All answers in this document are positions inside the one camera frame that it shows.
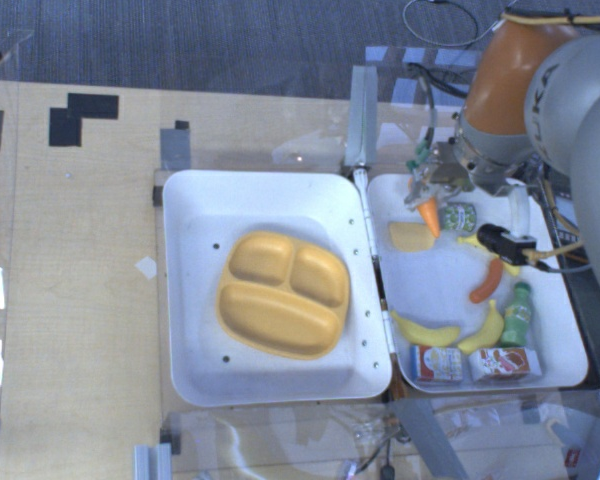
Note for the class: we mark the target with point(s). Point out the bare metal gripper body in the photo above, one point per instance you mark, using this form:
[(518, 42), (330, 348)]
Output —
[(447, 170)]

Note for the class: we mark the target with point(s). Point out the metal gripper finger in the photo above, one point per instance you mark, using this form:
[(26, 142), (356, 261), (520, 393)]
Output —
[(416, 195), (443, 195)]

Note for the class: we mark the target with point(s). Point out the orange carrot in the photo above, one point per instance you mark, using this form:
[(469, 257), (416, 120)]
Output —
[(430, 215)]

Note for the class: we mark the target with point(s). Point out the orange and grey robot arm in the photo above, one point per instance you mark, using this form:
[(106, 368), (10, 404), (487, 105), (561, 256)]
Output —
[(555, 98)]

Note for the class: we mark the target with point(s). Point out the green can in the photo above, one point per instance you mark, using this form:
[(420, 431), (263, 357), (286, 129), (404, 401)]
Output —
[(459, 217)]

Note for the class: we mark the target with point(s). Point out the yellow bread slice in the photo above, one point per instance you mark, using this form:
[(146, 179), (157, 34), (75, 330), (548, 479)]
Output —
[(410, 237)]

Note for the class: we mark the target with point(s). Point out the thin black and white rod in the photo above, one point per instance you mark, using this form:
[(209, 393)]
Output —
[(371, 228)]

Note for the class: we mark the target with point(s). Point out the white plastic tray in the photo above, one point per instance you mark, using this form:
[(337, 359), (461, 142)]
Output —
[(200, 288), (430, 283)]

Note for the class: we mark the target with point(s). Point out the orange sausage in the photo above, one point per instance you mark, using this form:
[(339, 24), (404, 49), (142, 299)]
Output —
[(487, 282)]

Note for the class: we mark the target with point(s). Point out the yellow banana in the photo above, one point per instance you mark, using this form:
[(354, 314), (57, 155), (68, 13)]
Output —
[(425, 334), (487, 333)]

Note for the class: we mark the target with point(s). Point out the green bottle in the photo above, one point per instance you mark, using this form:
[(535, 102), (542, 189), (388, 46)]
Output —
[(517, 315)]

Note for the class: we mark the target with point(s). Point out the red and white carton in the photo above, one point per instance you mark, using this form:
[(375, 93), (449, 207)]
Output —
[(437, 364), (505, 364)]

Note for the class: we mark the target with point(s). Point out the yellow divided plate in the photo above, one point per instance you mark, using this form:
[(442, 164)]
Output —
[(280, 298)]

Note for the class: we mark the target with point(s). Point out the pale wood board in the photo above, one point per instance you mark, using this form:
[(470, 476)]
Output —
[(80, 278)]

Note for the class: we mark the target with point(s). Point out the black cylinder on white bracket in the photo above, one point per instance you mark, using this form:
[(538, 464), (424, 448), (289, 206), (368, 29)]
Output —
[(505, 243)]

